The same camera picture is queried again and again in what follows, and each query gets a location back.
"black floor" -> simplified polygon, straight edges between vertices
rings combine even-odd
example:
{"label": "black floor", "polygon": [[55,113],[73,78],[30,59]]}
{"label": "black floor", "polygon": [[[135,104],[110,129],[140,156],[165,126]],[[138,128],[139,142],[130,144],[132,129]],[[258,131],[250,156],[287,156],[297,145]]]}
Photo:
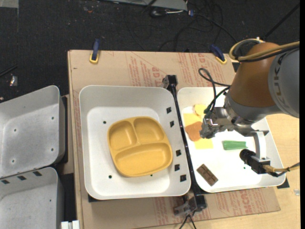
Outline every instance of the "black floor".
{"label": "black floor", "polygon": [[[19,0],[19,10],[0,8],[0,102],[54,84],[68,89],[67,51],[100,50],[228,52],[246,38],[264,36],[300,0],[189,0],[194,11],[150,17],[150,9],[97,0]],[[299,40],[300,8],[267,41]],[[12,76],[17,85],[10,86]]]}

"hole in tray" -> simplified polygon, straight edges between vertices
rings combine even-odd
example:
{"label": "hole in tray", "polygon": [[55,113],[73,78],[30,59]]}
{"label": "hole in tray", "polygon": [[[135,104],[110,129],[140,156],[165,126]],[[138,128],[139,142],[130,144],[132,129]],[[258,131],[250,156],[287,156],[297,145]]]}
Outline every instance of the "hole in tray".
{"label": "hole in tray", "polygon": [[180,170],[180,165],[179,164],[175,165],[175,171],[177,171],[177,170]]}
{"label": "hole in tray", "polygon": [[181,150],[176,150],[176,156],[180,156],[181,155]]}
{"label": "hole in tray", "polygon": [[34,175],[37,177],[41,177],[42,174],[39,171],[33,171]]}
{"label": "hole in tray", "polygon": [[5,185],[10,183],[8,180],[2,180],[1,182],[3,182]]}
{"label": "hole in tray", "polygon": [[186,181],[186,175],[180,176],[180,182]]}
{"label": "hole in tray", "polygon": [[24,181],[26,178],[24,176],[18,176],[19,180]]}

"white tray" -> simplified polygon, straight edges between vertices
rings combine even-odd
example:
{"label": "white tray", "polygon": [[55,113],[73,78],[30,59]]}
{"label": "white tray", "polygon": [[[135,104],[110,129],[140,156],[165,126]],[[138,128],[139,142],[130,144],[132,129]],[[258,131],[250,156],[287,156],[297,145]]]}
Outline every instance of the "white tray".
{"label": "white tray", "polygon": [[[87,86],[80,92],[80,110],[85,186],[90,196],[99,200],[147,198],[180,196],[189,191],[188,164],[169,91],[160,87]],[[112,161],[107,131],[111,124],[136,116],[159,121],[173,149],[173,162],[152,176],[124,177]]]}
{"label": "white tray", "polygon": [[0,229],[58,229],[63,188],[47,167],[0,180]]}
{"label": "white tray", "polygon": [[56,86],[0,104],[0,178],[49,166],[65,153],[65,111]]}
{"label": "white tray", "polygon": [[[223,88],[217,87],[217,93]],[[178,105],[184,124],[183,114],[193,113],[195,104],[208,105],[213,100],[213,89],[211,87],[187,87],[179,90],[177,94]],[[216,101],[216,106],[221,107],[224,104],[224,95],[222,94]],[[266,119],[255,123],[254,129],[269,130]],[[187,142],[191,154],[195,178],[200,188],[206,192],[224,192],[231,190],[240,190],[248,188],[272,187],[284,183],[285,175],[273,177],[269,174],[256,174],[248,165],[240,159],[238,150],[224,150],[222,141],[245,141],[249,150],[255,152],[255,143],[253,137],[244,137],[236,131],[219,132],[212,138],[212,149],[196,149],[195,144],[188,137]],[[280,156],[277,152],[271,132],[266,136],[267,157],[271,159],[271,165],[283,168]],[[197,168],[205,164],[208,169],[218,178],[218,181],[210,186],[204,178],[197,172]]]}

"orange plastic dish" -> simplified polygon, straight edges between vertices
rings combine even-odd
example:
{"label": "orange plastic dish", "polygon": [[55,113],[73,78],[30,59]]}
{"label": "orange plastic dish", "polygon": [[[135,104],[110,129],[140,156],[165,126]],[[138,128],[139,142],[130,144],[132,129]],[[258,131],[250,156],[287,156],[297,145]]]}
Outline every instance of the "orange plastic dish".
{"label": "orange plastic dish", "polygon": [[169,140],[160,123],[151,117],[133,117],[112,124],[107,140],[117,170],[126,177],[151,175],[173,161]]}

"robotic arm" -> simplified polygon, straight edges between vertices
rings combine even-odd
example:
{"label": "robotic arm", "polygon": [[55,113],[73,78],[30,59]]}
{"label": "robotic arm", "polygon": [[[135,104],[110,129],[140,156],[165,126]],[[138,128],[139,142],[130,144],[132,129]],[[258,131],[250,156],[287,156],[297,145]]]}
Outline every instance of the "robotic arm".
{"label": "robotic arm", "polygon": [[241,64],[226,94],[223,107],[215,107],[203,119],[200,136],[212,138],[224,130],[253,136],[256,153],[244,149],[240,158],[258,174],[270,165],[265,156],[265,130],[254,130],[252,124],[267,115],[285,113],[299,118],[299,42],[284,46],[261,40],[244,57],[236,51],[247,40],[230,50],[230,57]]}

